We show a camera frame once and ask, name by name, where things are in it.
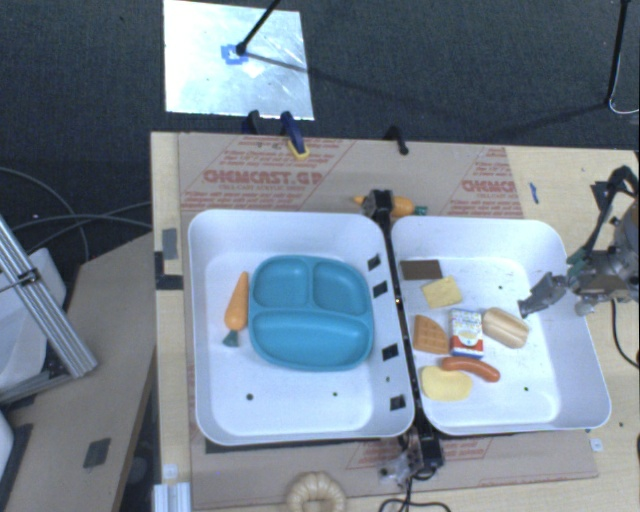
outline blue plate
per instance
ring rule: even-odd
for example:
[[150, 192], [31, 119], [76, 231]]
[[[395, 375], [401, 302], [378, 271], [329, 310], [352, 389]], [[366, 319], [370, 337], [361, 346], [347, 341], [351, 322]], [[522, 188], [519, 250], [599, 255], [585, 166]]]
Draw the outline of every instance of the blue plate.
[[256, 269], [249, 334], [267, 361], [298, 370], [349, 370], [373, 345], [373, 311], [362, 275], [336, 260], [276, 256]]

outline hot dog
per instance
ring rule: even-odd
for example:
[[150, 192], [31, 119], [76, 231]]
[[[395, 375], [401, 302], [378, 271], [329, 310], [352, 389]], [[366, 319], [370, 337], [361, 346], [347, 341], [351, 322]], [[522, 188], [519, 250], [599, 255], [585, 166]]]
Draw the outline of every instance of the hot dog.
[[461, 370], [474, 373], [487, 382], [498, 382], [500, 380], [500, 372], [493, 366], [470, 357], [445, 357], [441, 366], [446, 371]]

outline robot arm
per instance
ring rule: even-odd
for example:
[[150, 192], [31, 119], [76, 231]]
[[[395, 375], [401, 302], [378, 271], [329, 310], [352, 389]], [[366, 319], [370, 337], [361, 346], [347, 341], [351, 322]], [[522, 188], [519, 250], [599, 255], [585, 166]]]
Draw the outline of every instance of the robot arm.
[[[638, 179], [624, 166], [613, 171], [609, 181], [598, 182], [592, 189], [600, 209], [596, 228], [585, 245], [567, 259], [570, 268], [566, 276], [545, 274], [531, 289], [531, 295], [518, 301], [522, 318], [555, 304], [567, 290], [580, 297], [576, 313], [581, 316], [591, 313], [599, 302], [638, 302]], [[616, 230], [609, 248], [595, 251], [600, 228], [618, 192], [635, 197], [635, 201], [622, 219], [612, 220]]]

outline white ring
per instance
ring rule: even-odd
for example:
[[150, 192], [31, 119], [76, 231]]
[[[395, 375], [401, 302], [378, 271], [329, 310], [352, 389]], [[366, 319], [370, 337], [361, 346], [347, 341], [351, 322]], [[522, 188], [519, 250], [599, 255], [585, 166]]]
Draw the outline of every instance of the white ring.
[[304, 512], [308, 501], [326, 500], [332, 508], [330, 512], [345, 512], [347, 498], [341, 487], [326, 473], [307, 473], [293, 484], [287, 496], [290, 512]]

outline black pole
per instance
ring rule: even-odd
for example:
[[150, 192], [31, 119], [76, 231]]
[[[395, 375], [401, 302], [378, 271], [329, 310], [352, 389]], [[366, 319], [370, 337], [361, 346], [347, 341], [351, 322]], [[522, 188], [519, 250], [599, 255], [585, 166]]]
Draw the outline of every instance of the black pole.
[[611, 62], [611, 73], [609, 74], [609, 89], [607, 90], [607, 97], [605, 98], [605, 104], [609, 103], [609, 100], [613, 96], [613, 89], [616, 86], [616, 79], [618, 78], [618, 64], [620, 62], [620, 50], [622, 49], [622, 36], [624, 34], [624, 25], [627, 21], [627, 7], [631, 0], [620, 0], [620, 16], [618, 17], [618, 33], [616, 34], [616, 43], [613, 47], [613, 61]]
[[247, 46], [253, 39], [253, 36], [255, 36], [258, 33], [258, 30], [260, 30], [260, 27], [264, 25], [264, 22], [267, 21], [269, 16], [271, 16], [271, 13], [275, 10], [275, 8], [278, 7], [278, 4], [280, 3], [280, 1], [281, 0], [273, 0], [273, 2], [271, 2], [271, 5], [267, 7], [267, 10], [258, 20], [258, 23], [256, 23], [255, 26], [251, 29], [251, 32], [249, 32], [247, 37], [245, 37], [242, 42], [236, 45], [236, 53], [238, 55], [242, 56], [245, 53], [247, 53]]

